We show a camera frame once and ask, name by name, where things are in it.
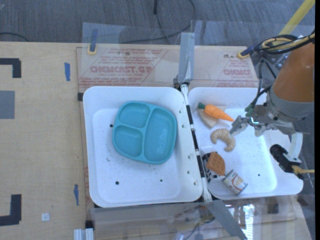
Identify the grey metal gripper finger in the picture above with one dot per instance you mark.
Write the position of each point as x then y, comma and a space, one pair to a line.
238, 125
261, 131

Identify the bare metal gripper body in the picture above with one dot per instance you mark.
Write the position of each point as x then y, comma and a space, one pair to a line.
271, 122

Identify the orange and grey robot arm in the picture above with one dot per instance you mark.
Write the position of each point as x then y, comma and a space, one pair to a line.
295, 79

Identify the tan croissant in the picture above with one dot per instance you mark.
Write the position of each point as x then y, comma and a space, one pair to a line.
222, 134

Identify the orange carrot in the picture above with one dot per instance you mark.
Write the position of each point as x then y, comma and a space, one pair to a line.
216, 111

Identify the white plastic tray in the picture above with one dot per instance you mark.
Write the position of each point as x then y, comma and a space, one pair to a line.
252, 159
140, 184

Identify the beige bread slice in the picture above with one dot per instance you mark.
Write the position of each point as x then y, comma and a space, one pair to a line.
208, 121

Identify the orange waffle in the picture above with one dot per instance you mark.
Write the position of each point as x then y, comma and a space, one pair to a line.
216, 163

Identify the small white can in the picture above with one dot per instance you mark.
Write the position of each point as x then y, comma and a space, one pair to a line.
235, 182

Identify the black and white carton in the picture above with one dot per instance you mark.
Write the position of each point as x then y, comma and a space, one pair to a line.
211, 177

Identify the blue divided plate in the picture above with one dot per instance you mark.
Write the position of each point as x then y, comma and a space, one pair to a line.
157, 134

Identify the brown cardboard board red print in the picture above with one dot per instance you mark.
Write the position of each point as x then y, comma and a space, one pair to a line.
130, 66

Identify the black cylinder on white bracket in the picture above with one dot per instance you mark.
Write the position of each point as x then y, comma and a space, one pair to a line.
283, 156

